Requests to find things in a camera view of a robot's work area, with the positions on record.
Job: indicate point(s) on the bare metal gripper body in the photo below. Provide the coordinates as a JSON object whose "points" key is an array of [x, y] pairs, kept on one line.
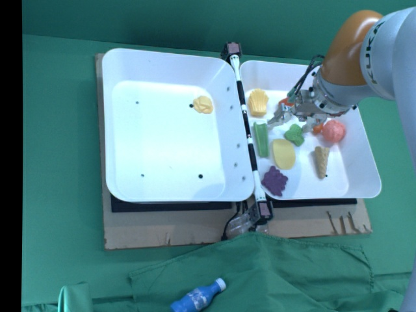
{"points": [[312, 107]]}

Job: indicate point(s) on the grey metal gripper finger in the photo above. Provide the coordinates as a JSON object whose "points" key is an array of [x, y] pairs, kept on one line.
{"points": [[312, 124], [281, 115]]}

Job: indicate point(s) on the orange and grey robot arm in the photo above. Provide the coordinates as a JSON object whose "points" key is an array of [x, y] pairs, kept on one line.
{"points": [[377, 60]]}

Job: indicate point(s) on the red orange toy piece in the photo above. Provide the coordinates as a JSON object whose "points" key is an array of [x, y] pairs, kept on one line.
{"points": [[283, 102]]}

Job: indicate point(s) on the green broccoli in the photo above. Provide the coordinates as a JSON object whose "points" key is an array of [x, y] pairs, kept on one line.
{"points": [[295, 136]]}

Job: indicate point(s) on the pink ice cream scoop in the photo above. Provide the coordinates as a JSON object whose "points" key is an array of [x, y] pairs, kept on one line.
{"points": [[334, 131]]}

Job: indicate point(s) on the yellow shell biscuit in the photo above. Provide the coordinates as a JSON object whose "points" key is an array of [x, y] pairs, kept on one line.
{"points": [[258, 102]]}

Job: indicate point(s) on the green celery stick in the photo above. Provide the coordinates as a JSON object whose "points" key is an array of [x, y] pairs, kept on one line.
{"points": [[261, 140]]}

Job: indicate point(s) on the tan ice cream cone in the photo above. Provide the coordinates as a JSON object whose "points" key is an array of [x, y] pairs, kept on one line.
{"points": [[321, 159]]}

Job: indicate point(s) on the yellow oval potato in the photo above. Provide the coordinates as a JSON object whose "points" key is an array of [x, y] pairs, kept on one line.
{"points": [[283, 154]]}

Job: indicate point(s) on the black and white thin rod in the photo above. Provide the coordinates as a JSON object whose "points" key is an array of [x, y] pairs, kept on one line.
{"points": [[241, 93]]}

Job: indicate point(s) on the white plastic tray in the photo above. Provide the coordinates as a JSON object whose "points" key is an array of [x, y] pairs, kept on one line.
{"points": [[351, 167], [162, 141]]}

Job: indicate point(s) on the purple grapes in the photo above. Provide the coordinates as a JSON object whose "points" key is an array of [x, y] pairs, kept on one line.
{"points": [[274, 180]]}

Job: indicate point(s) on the yellow toy bread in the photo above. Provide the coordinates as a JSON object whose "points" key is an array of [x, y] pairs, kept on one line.
{"points": [[203, 105]]}

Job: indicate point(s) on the green cloth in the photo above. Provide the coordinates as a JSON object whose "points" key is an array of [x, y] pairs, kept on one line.
{"points": [[276, 278]]}

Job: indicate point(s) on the brown cardboard board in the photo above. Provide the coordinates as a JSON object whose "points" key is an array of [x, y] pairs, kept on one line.
{"points": [[136, 229]]}

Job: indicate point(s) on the blue bottle with white cap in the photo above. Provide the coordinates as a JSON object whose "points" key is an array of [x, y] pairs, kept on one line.
{"points": [[195, 297]]}

